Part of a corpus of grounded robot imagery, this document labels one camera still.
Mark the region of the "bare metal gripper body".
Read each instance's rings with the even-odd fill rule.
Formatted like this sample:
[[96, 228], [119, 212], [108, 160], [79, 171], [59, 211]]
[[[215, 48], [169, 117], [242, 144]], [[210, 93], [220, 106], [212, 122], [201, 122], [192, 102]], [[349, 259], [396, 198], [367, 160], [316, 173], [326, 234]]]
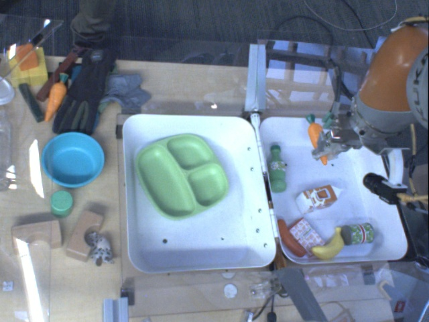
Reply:
[[342, 152], [362, 147], [360, 137], [350, 128], [333, 127], [330, 131], [330, 142]]

